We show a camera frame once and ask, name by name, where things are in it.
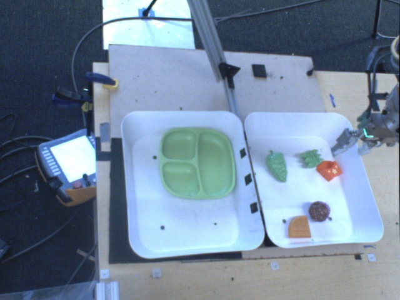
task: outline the green toy vegetable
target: green toy vegetable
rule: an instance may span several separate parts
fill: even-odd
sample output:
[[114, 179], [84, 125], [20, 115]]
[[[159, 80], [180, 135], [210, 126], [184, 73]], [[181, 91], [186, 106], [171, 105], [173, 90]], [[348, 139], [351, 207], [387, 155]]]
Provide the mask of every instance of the green toy vegetable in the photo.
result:
[[266, 159], [266, 164], [275, 179], [282, 183], [286, 182], [288, 170], [286, 169], [286, 163], [282, 153], [270, 150], [270, 154], [268, 154]]
[[304, 160], [306, 168], [315, 168], [318, 164], [324, 161], [324, 159], [321, 159], [321, 155], [318, 153], [317, 149], [302, 153], [300, 158]]

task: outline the wooden surface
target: wooden surface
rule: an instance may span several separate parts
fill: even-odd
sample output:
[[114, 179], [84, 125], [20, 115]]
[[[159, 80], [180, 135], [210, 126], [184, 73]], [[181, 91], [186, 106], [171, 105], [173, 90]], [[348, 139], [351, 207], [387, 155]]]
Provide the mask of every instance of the wooden surface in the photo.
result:
[[[95, 64], [94, 70], [107, 70]], [[326, 111], [346, 116], [353, 126], [367, 106], [366, 76], [315, 72]], [[379, 92], [390, 91], [394, 76], [379, 75]], [[329, 95], [334, 96], [333, 108]], [[109, 121], [109, 91], [95, 87], [95, 123]], [[109, 148], [102, 144], [103, 150]], [[99, 268], [119, 281], [120, 299], [397, 299], [400, 294], [399, 146], [380, 147], [363, 157], [382, 216], [383, 238], [354, 256], [296, 257], [218, 262], [109, 264], [109, 162], [97, 162]], [[367, 254], [373, 253], [375, 262]], [[277, 261], [278, 270], [271, 269]], [[154, 268], [162, 269], [159, 279]]]

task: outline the screen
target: screen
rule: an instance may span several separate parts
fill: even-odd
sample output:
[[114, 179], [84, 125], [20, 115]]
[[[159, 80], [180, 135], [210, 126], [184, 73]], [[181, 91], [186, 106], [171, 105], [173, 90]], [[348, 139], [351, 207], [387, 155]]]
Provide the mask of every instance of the screen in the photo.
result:
[[96, 152], [86, 136], [50, 148], [67, 180], [71, 183], [83, 174], [96, 172]]

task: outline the green light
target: green light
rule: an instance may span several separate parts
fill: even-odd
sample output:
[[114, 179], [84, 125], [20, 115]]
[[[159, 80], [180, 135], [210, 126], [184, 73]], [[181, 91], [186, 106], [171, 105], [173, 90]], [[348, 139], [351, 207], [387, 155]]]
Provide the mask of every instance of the green light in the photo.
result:
[[373, 138], [374, 136], [369, 136], [365, 129], [362, 130], [364, 132], [365, 138]]

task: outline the white plastic tray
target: white plastic tray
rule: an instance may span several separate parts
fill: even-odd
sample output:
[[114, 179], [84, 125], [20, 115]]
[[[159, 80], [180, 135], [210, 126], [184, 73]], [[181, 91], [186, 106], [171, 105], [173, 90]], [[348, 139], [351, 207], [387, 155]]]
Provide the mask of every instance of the white plastic tray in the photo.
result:
[[[168, 193], [161, 182], [158, 155], [162, 136], [172, 128], [211, 128], [232, 143], [236, 185], [222, 199], [192, 200]], [[264, 239], [243, 125], [224, 111], [138, 111], [122, 121], [129, 242], [143, 258], [256, 249]]]
[[[332, 157], [331, 146], [350, 122], [334, 113], [254, 112], [245, 130], [257, 189], [271, 241], [282, 248], [365, 243], [381, 239], [383, 224], [357, 147]], [[336, 160], [343, 174], [327, 182], [316, 168], [305, 168], [299, 154], [317, 149], [324, 160]], [[284, 154], [287, 181], [276, 181], [265, 159], [269, 151]], [[308, 208], [324, 201], [331, 220], [313, 221]], [[311, 238], [288, 238], [295, 216], [307, 215]]]

